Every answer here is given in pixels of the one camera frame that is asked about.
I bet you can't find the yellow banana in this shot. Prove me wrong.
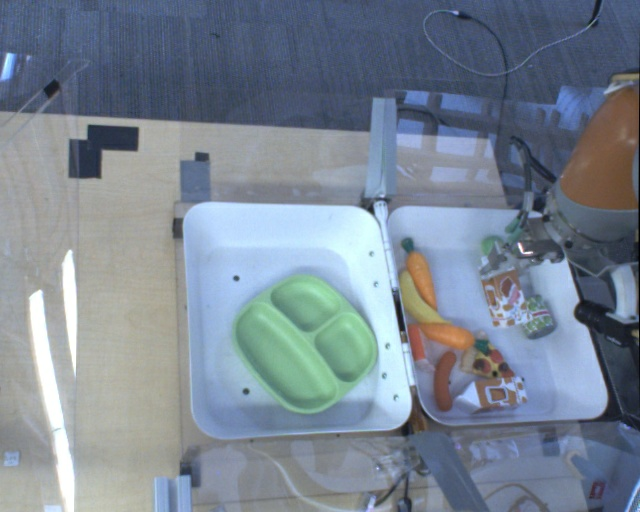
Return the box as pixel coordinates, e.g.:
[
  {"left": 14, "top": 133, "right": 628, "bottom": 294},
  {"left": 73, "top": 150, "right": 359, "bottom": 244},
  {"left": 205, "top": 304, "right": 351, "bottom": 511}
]
[{"left": 397, "top": 269, "right": 452, "bottom": 327}]

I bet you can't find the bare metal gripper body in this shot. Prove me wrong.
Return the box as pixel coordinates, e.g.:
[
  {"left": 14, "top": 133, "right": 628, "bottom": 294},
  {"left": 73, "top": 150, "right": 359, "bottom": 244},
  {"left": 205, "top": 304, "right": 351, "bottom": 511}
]
[{"left": 519, "top": 213, "right": 572, "bottom": 265}]

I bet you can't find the pizza slice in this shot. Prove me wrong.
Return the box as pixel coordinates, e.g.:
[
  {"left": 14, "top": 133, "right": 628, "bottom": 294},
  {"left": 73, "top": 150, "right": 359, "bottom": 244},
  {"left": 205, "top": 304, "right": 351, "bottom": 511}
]
[{"left": 459, "top": 343, "right": 517, "bottom": 380}]

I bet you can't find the orange and white stick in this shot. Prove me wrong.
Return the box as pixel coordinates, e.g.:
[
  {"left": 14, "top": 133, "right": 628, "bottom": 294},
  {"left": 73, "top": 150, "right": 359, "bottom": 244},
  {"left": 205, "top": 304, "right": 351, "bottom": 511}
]
[{"left": 406, "top": 323, "right": 434, "bottom": 372}]

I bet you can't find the green divided plate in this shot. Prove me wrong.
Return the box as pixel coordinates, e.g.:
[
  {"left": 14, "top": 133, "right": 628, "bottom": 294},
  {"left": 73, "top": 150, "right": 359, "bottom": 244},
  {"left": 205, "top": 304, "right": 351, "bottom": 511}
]
[{"left": 232, "top": 273, "right": 380, "bottom": 416}]

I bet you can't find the red sausage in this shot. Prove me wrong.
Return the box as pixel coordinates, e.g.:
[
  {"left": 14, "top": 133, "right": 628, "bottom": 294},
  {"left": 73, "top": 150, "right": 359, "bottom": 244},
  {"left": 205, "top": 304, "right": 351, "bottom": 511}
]
[{"left": 433, "top": 350, "right": 459, "bottom": 413}]

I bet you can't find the white plastic tray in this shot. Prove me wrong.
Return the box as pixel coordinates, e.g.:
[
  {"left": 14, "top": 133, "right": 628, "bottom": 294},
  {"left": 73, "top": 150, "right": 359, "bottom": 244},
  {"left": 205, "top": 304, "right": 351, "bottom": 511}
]
[
  {"left": 386, "top": 204, "right": 611, "bottom": 428},
  {"left": 181, "top": 201, "right": 414, "bottom": 441}
]

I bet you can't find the green can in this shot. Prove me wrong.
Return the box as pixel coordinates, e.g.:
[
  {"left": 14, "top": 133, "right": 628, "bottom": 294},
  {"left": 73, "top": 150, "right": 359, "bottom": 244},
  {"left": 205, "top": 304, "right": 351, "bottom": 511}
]
[{"left": 521, "top": 294, "right": 558, "bottom": 341}]

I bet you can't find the orange and white carton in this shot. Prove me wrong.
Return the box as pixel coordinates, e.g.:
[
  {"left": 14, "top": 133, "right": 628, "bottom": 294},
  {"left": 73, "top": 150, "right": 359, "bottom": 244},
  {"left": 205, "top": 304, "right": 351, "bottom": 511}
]
[
  {"left": 453, "top": 375, "right": 529, "bottom": 416},
  {"left": 478, "top": 263, "right": 528, "bottom": 329}
]

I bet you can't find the orange carrot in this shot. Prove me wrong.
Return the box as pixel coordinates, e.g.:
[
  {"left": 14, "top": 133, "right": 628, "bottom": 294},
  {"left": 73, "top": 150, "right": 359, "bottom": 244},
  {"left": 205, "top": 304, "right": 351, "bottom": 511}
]
[
  {"left": 400, "top": 236, "right": 439, "bottom": 312},
  {"left": 418, "top": 321, "right": 494, "bottom": 355}
]

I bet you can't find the black cylinder on white bracket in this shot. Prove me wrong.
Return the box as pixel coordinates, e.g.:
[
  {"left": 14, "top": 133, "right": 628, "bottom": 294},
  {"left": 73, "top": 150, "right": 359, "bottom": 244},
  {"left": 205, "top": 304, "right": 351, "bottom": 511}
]
[{"left": 573, "top": 262, "right": 640, "bottom": 347}]

